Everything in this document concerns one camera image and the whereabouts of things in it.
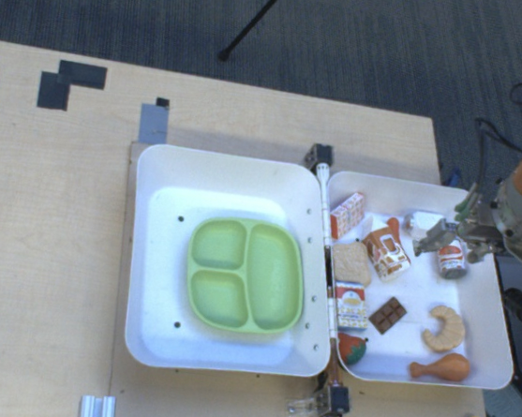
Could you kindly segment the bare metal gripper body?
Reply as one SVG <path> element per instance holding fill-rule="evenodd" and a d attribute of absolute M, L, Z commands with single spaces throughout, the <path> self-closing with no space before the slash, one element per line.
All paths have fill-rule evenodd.
<path fill-rule="evenodd" d="M 522 224 L 508 203 L 468 201 L 457 221 L 456 234 L 470 251 L 518 254 L 514 239 Z"/>

